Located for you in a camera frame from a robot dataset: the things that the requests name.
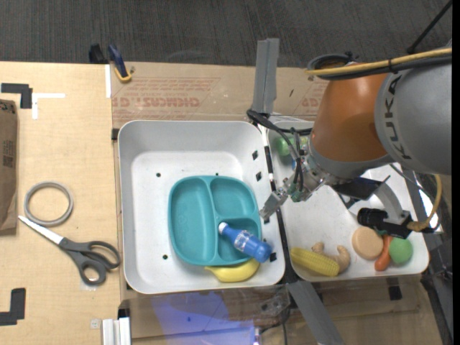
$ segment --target clamp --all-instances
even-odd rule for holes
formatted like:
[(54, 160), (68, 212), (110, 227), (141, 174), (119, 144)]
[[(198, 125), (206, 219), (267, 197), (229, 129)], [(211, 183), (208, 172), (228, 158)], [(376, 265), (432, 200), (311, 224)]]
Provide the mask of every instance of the clamp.
[(115, 45), (109, 45), (109, 57), (115, 63), (115, 74), (122, 83), (127, 83), (131, 80), (131, 73), (128, 72), (124, 64), (123, 58)]

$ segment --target teal divided plate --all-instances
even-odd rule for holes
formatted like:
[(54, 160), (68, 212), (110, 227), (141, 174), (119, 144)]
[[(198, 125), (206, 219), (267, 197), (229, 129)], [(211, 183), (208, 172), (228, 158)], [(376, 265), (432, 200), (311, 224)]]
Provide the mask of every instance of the teal divided plate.
[(176, 182), (168, 201), (172, 246), (187, 263), (235, 265), (250, 256), (236, 250), (218, 232), (225, 221), (261, 239), (259, 210), (253, 192), (242, 181), (225, 176), (192, 176)]

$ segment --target corn cob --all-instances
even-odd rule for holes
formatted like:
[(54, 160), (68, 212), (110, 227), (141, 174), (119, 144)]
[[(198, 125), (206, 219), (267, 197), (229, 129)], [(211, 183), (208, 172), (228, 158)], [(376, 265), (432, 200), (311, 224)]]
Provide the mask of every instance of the corn cob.
[(307, 249), (293, 247), (290, 256), (294, 263), (325, 276), (337, 276), (339, 264), (333, 259)]

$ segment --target gray carpet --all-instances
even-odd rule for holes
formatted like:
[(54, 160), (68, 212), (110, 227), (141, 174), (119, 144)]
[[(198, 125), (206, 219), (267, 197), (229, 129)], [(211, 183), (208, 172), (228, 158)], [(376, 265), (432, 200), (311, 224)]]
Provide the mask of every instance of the gray carpet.
[[(98, 43), (126, 61), (254, 65), (280, 38), (279, 66), (351, 51), (404, 55), (449, 0), (0, 0), (0, 60), (88, 63)], [(452, 8), (417, 51), (452, 37)]]

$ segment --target white tape marker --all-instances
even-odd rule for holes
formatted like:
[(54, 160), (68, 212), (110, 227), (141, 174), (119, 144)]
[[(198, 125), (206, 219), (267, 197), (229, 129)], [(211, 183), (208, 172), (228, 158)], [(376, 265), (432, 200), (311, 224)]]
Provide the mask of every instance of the white tape marker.
[(110, 65), (106, 64), (106, 97), (111, 98), (112, 96), (112, 82), (110, 74)]

